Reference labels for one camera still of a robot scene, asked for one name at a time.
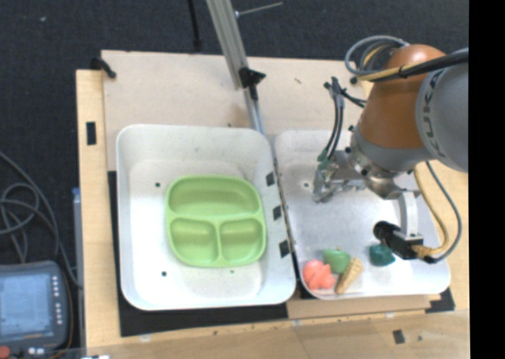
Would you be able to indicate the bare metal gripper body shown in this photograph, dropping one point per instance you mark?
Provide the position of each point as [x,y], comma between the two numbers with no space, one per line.
[355,176]

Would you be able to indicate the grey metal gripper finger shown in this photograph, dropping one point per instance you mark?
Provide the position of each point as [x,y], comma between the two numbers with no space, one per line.
[335,188]
[319,189]

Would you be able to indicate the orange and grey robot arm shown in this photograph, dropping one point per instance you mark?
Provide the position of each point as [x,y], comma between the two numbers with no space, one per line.
[398,113]

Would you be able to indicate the white plastic tray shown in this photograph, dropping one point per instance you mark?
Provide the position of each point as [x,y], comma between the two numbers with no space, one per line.
[150,211]
[347,223]

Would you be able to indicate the thin black and white rod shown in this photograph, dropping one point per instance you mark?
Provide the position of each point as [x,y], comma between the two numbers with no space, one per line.
[285,215]

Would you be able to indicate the light green toy food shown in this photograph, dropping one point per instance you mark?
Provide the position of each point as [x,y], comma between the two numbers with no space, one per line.
[336,259]

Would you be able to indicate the dark teal toy food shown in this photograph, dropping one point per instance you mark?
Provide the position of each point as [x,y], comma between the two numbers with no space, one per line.
[380,255]

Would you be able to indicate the pink toy food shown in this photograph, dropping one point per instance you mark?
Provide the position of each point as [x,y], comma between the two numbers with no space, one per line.
[317,274]

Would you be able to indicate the tan waffle cone toy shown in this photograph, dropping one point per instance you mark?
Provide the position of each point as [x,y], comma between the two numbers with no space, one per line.
[349,276]

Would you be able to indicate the green divided plate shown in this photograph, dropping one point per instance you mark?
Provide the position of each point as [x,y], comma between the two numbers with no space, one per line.
[215,221]

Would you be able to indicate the pale wood board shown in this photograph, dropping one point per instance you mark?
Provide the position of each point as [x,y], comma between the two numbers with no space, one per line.
[177,93]

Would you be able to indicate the black cylinder on white bracket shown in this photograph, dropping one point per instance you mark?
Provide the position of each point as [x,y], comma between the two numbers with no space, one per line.
[398,241]

